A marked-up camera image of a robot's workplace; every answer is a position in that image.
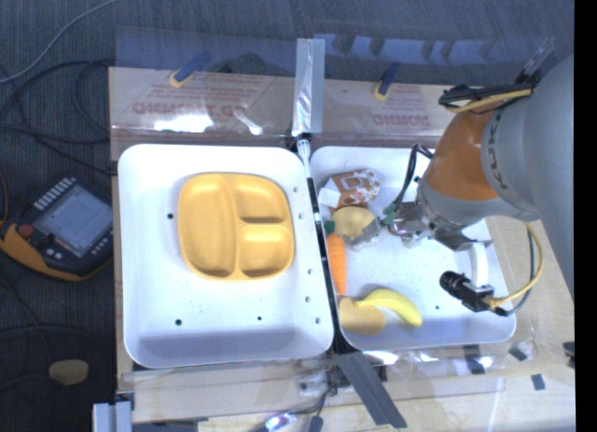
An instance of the toy banana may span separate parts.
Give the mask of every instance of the toy banana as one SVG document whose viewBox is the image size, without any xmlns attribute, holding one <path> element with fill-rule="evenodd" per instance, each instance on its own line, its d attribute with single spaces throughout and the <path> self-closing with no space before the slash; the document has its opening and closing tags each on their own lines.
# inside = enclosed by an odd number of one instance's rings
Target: toy banana
<svg viewBox="0 0 597 432">
<path fill-rule="evenodd" d="M 414 327 L 419 327 L 423 323 L 417 306 L 406 296 L 392 289 L 375 289 L 363 300 L 356 301 L 355 305 L 357 307 L 377 306 L 391 309 Z"/>
</svg>

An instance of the toy carrot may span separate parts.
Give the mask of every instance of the toy carrot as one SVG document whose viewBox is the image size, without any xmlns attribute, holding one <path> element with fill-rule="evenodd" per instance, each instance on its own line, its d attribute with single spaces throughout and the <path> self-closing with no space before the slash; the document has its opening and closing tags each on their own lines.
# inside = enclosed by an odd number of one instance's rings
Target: toy carrot
<svg viewBox="0 0 597 432">
<path fill-rule="evenodd" d="M 344 296 L 346 294 L 346 246 L 342 237 L 334 232 L 336 223 L 327 221 L 325 228 L 329 270 L 332 273 L 336 291 L 339 295 Z"/>
</svg>

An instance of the yellow plate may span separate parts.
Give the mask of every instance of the yellow plate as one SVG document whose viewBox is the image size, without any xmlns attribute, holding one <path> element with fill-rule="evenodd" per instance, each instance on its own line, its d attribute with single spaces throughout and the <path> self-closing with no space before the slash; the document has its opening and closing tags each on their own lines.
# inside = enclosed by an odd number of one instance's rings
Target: yellow plate
<svg viewBox="0 0 597 432">
<path fill-rule="evenodd" d="M 198 174 L 178 198 L 183 258 L 216 280 L 271 277 L 295 255 L 292 216 L 282 189 L 254 174 Z"/>
</svg>

